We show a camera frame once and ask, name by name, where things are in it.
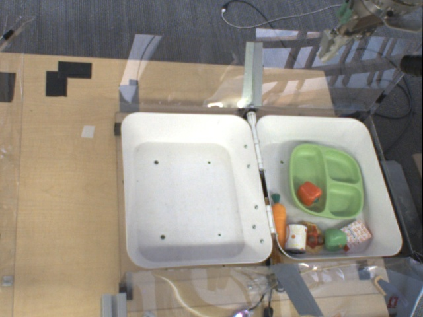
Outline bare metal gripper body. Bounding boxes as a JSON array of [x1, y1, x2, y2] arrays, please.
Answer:
[[332, 0, 398, 40]]

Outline green divided plate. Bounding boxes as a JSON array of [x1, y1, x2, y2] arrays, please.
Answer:
[[289, 143, 365, 220]]

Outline thin black and white rod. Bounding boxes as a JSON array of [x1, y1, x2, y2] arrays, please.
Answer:
[[246, 110, 277, 234]]

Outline white plastic tray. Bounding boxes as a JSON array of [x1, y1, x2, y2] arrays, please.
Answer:
[[256, 114, 403, 260], [120, 112, 274, 270]]

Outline orange toy pepper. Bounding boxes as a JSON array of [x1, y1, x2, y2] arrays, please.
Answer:
[[296, 181, 323, 207]]

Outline orange toy carrot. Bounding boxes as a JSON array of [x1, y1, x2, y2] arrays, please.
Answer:
[[270, 192, 288, 249]]

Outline white and orange carton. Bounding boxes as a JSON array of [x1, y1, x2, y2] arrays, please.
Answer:
[[340, 219, 373, 252]]

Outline green toy apple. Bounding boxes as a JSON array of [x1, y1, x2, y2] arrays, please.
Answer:
[[323, 228, 348, 252]]

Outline white can with orange print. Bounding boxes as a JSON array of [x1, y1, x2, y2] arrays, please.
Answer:
[[284, 223, 309, 254]]

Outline black cylinder on white bracket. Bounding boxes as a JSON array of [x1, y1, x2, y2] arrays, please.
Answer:
[[399, 53, 423, 76]]

